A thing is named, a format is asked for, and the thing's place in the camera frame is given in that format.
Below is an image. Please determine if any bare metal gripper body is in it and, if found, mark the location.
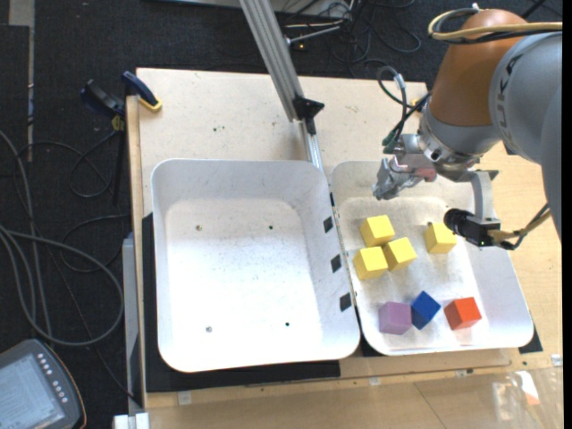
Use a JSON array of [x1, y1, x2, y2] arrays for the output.
[[388, 132, 449, 183]]

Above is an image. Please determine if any yellow cube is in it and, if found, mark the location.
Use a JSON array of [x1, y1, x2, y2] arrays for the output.
[[352, 246, 390, 282], [359, 214, 397, 248], [423, 222, 458, 255], [383, 236, 418, 273]]

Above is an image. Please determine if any white plastic tray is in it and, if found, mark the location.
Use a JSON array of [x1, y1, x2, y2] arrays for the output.
[[329, 160, 535, 358], [150, 157, 362, 374]]

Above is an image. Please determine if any blue cube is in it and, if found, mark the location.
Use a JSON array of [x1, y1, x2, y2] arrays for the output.
[[410, 290, 442, 331]]

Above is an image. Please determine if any purple cube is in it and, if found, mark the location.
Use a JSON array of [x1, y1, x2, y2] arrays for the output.
[[377, 301, 413, 336]]

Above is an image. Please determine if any red cube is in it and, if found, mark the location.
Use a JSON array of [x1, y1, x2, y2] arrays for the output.
[[443, 297, 484, 332]]

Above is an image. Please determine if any pale wood board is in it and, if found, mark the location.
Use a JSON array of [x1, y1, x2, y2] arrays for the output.
[[126, 67, 563, 409]]

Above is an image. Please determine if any black cylinder on white bracket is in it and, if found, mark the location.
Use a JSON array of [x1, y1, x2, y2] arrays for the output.
[[442, 169, 502, 248]]

